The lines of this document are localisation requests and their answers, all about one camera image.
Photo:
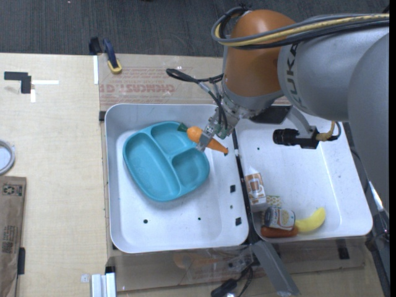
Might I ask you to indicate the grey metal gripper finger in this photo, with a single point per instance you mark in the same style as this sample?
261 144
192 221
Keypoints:
203 141

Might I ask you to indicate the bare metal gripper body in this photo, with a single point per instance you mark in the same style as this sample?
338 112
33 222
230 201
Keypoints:
227 117

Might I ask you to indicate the orange carrot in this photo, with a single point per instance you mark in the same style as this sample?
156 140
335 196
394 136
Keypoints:
194 133

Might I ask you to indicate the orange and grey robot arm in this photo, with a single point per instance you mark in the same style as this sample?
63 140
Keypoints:
325 73

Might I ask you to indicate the blue divided plate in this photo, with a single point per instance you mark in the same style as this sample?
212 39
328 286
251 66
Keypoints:
154 166

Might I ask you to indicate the white carton with brown print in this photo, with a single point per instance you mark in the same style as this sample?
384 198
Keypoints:
255 187

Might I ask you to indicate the white plastic tray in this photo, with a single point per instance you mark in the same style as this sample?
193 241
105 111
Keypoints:
173 224
309 178

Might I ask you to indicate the small yellow patterned box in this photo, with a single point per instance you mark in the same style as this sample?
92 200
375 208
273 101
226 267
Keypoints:
274 201

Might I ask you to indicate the small white can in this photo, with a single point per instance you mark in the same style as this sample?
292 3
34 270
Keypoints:
280 219

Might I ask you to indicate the orange sausage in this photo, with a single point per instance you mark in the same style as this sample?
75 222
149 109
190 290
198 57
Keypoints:
275 232

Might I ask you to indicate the yellow banana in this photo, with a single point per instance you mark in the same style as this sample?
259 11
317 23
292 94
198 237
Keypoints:
311 221

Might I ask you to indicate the brown paper bag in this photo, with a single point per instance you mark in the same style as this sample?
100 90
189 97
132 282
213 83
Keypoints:
10 227

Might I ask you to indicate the black cylinder on white bracket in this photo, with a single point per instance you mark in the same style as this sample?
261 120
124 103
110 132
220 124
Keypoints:
292 137

